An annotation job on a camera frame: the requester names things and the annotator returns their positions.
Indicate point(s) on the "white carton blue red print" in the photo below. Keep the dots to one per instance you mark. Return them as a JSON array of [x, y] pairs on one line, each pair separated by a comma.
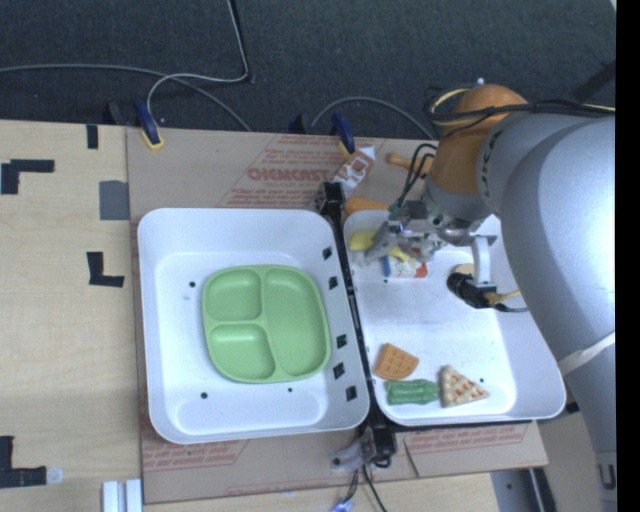
[[402, 269]]

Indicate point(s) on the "orange and white carton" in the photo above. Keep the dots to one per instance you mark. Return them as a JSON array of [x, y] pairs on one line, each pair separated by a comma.
[[356, 169]]

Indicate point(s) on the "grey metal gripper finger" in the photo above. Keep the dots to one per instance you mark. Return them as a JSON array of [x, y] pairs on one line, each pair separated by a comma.
[[424, 250], [382, 245]]

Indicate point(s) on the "green divided plate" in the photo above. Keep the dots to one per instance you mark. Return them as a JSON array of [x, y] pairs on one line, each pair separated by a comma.
[[290, 320]]

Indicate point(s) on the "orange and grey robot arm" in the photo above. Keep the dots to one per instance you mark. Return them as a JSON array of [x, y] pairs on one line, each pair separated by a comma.
[[550, 210]]

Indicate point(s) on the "thin black rod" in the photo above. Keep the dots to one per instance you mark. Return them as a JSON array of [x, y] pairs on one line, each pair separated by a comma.
[[356, 310]]

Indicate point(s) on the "brown cardboard board red print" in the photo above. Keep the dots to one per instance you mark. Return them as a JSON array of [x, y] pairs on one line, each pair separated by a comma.
[[200, 170]]

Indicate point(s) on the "black cylinder on white bracket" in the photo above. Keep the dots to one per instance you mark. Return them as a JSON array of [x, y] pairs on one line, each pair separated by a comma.
[[467, 289]]

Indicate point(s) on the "green toy vegetable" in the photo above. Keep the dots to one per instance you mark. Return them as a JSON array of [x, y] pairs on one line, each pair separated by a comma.
[[410, 392]]

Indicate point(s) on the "orange waffle biscuit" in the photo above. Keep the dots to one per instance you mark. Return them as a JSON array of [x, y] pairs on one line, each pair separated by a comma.
[[395, 362]]

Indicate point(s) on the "white plastic tray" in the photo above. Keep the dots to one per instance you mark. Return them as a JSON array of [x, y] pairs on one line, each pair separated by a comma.
[[440, 325], [170, 320]]

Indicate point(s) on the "pizza slice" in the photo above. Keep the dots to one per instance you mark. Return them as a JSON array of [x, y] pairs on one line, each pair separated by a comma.
[[457, 387]]

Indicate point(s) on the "orange carrot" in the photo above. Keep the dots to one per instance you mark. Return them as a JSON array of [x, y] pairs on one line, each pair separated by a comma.
[[365, 205]]

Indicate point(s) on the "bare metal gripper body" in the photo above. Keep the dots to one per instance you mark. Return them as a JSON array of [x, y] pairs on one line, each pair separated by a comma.
[[425, 222]]

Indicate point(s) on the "orange toy sausage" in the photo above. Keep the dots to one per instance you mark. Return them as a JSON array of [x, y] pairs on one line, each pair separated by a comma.
[[400, 161]]

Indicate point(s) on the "yellow banana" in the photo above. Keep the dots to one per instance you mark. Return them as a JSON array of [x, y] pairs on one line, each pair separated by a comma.
[[359, 241]]

